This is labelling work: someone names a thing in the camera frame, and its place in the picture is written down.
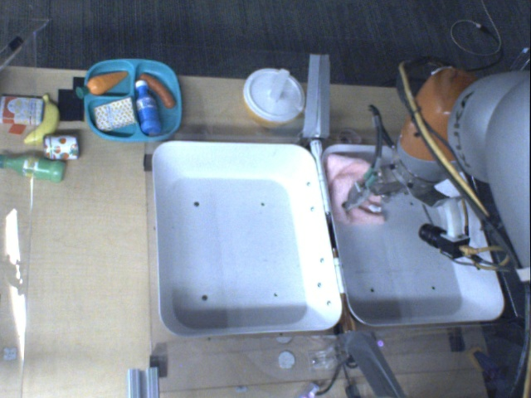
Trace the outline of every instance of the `pink cloth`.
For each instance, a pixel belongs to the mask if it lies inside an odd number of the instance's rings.
[[[375,214],[368,209],[368,205],[380,206],[381,197],[371,195],[360,207],[346,212],[342,207],[347,200],[348,192],[354,183],[363,178],[370,164],[359,158],[347,158],[345,156],[331,154],[325,161],[326,177],[329,183],[330,201],[332,214],[336,221],[344,224],[383,224],[383,214]]]

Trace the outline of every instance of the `teal divided plate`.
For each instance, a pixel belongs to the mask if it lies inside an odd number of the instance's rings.
[[[128,75],[115,87],[107,91],[104,95],[88,94],[83,98],[86,123],[97,135],[108,140],[120,142],[158,142],[170,138],[181,125],[181,118],[183,116],[181,89],[175,72],[169,66],[157,61],[146,61],[145,59],[114,59],[98,62],[93,65],[86,73],[85,84],[93,76],[119,70],[127,71]],[[160,98],[153,93],[153,97],[157,100],[158,116],[162,125],[161,134],[156,136],[144,134],[140,129],[138,117],[136,118],[137,122],[135,124],[127,125],[121,129],[112,131],[99,130],[95,124],[94,108],[127,97],[133,100],[133,106],[135,106],[134,82],[141,74],[149,74],[155,77],[168,89],[175,99],[175,106],[168,109],[163,105]]]

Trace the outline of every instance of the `green bottle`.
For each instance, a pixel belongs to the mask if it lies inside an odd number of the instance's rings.
[[[8,155],[0,155],[0,168],[11,168],[22,176],[51,182],[60,182],[65,174],[63,161],[51,161],[33,156],[11,158]]]

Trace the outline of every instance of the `blue spray bottle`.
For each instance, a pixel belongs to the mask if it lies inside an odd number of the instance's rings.
[[[148,83],[144,80],[138,80],[134,83],[134,88],[138,93],[136,110],[139,115],[140,129],[148,136],[159,135],[162,127],[158,117],[157,102],[149,94]]]

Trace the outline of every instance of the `white cup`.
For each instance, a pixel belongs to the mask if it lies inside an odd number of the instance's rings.
[[[304,109],[304,91],[287,70],[256,70],[246,80],[243,99],[249,115],[260,125],[279,127]]]

